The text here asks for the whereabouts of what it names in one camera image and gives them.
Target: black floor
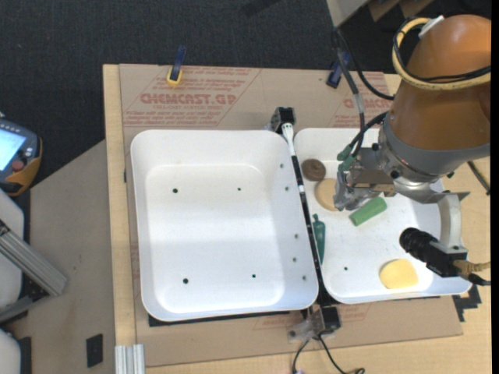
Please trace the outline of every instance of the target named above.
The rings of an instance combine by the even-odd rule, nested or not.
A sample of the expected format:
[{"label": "black floor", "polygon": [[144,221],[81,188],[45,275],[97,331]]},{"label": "black floor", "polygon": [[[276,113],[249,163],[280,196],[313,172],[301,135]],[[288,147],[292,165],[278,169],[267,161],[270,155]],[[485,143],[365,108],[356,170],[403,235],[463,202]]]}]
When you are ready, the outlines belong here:
[{"label": "black floor", "polygon": [[[436,0],[422,15],[491,17],[491,0]],[[394,9],[360,9],[342,32],[366,70],[392,72]],[[326,69],[333,24],[325,0],[0,0],[0,111],[38,133],[36,182],[104,138],[104,63]]]}]

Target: cardboard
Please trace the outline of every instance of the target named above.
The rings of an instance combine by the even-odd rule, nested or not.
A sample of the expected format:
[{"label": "cardboard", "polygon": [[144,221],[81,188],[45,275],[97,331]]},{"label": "cardboard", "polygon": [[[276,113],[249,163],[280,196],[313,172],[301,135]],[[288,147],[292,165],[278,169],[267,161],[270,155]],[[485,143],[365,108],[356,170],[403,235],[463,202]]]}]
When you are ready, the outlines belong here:
[{"label": "cardboard", "polygon": [[[263,129],[277,107],[295,109],[296,132],[311,127],[356,128],[358,115],[348,85],[341,81],[336,90],[327,86],[328,71],[188,66],[182,68],[182,82],[170,86],[165,81],[168,68],[119,66],[136,334],[137,342],[144,344],[147,366],[296,351],[287,330],[303,320],[300,312],[149,326],[140,298],[129,148],[133,137],[145,129]],[[371,94],[353,75],[366,103],[367,121],[389,109],[389,101]],[[389,93],[382,73],[366,77]],[[333,348],[462,333],[451,297],[340,305],[339,312],[342,328],[327,340]]]}]

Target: red button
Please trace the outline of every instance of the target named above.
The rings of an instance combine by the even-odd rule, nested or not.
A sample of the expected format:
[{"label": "red button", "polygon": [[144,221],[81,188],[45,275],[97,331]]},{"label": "red button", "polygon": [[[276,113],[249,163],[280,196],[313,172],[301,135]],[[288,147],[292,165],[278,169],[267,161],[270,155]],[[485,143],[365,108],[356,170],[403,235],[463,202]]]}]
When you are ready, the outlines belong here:
[{"label": "red button", "polygon": [[24,162],[22,162],[22,161],[13,161],[13,163],[12,163],[12,170],[14,172],[22,171],[23,169],[24,169]]}]

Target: screen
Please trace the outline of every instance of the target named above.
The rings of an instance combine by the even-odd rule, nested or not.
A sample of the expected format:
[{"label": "screen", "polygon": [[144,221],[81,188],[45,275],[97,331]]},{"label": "screen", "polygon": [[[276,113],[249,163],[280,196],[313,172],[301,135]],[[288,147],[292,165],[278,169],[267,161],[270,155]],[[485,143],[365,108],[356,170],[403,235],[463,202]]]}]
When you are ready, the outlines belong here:
[{"label": "screen", "polygon": [[0,129],[0,171],[3,171],[26,137]]}]

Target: table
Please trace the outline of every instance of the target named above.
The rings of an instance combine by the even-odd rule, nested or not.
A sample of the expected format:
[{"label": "table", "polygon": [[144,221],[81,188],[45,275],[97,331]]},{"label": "table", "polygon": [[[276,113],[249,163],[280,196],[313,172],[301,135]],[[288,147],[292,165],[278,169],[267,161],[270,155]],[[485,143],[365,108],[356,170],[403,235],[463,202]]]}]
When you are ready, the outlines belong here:
[{"label": "table", "polygon": [[[113,296],[115,313],[115,341],[117,345],[136,343],[132,270],[129,248],[129,223],[126,186],[123,181],[125,157],[123,153],[121,90],[118,65],[105,65],[104,108],[108,154],[108,186],[111,221],[111,249]],[[398,79],[388,77],[396,87]],[[484,173],[490,173],[490,159],[477,162]],[[490,198],[466,166],[459,168],[445,185],[453,191],[468,189],[472,196],[462,203],[462,237],[470,250],[472,261],[490,260]],[[465,312],[460,337],[379,344],[355,348],[334,349],[332,354],[344,369],[364,367],[366,372],[491,372],[490,288],[480,288],[483,304]],[[216,362],[169,365],[148,368],[149,374],[195,372],[205,373],[289,373],[292,355],[281,354],[255,358],[239,358]],[[331,372],[325,353],[304,352],[299,366],[306,372]]]}]

